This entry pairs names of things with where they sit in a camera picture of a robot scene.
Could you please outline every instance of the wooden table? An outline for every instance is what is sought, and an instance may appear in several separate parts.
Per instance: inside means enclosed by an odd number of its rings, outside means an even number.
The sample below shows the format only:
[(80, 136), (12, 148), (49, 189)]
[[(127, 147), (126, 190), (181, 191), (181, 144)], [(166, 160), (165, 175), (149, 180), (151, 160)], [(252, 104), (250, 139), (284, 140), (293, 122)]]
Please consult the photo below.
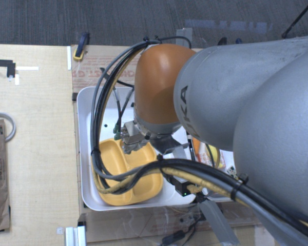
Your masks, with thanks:
[[(120, 47), (103, 49), (110, 56), (122, 51)], [(60, 231), (76, 227), (82, 211), (87, 212), (78, 180), (80, 164), (72, 102), (75, 70), (68, 70), (67, 55), (67, 47), (0, 45), (0, 59), (13, 60), (16, 66), (39, 68), (19, 71), (17, 86), (14, 79), (6, 77), (6, 68), (0, 67), (0, 112), (9, 113), (17, 127), (15, 137), (7, 143), (11, 225), (9, 231), (0, 232), (0, 245), (64, 245)], [(260, 225), (234, 231), (242, 245), (278, 245)], [(157, 245), (153, 242), (160, 239), (91, 244)], [(208, 231), (197, 232), (192, 243), (220, 245)]]

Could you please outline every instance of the yellow divided plate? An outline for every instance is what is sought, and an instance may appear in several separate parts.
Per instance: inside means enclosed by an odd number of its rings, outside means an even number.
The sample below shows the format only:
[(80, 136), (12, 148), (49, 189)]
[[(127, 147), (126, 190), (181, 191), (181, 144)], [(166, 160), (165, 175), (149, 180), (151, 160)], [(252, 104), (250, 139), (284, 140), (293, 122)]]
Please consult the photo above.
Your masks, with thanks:
[[(112, 175), (124, 173), (156, 160), (156, 152), (150, 143), (138, 151), (132, 151), (130, 155), (124, 154), (121, 148), (122, 144), (121, 140), (114, 140), (113, 138), (100, 142), (103, 164)], [(100, 186), (102, 186), (98, 175), (96, 177)], [(106, 181), (110, 187), (118, 183), (111, 179), (107, 179)], [(153, 198), (161, 191), (162, 186), (162, 175), (150, 174), (142, 177), (130, 191), (123, 194), (114, 195), (99, 192), (99, 195), (107, 204), (124, 206)]]

